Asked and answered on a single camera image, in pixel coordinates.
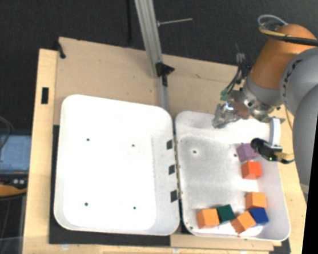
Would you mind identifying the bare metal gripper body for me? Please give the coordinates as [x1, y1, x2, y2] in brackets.
[224, 87, 277, 123]

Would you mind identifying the purple cube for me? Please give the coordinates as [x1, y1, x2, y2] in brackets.
[234, 141, 260, 164]

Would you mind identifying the red-orange cube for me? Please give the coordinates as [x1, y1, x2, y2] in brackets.
[239, 159, 264, 182]

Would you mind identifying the white plastic tray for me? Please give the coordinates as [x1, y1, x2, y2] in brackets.
[160, 108, 304, 249]
[46, 92, 195, 244]

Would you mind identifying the orange cube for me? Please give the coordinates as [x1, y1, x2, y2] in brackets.
[194, 206, 223, 232]
[229, 208, 259, 236]
[243, 190, 269, 212]

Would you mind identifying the green cube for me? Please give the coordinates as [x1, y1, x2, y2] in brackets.
[215, 203, 238, 225]

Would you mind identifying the blue cube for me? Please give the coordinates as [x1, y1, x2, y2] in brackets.
[247, 206, 271, 226]

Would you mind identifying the brown cardboard board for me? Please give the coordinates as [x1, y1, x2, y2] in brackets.
[35, 36, 316, 254]

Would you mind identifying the black cylinder on white bracket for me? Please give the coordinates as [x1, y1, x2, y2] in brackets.
[248, 115, 288, 164]

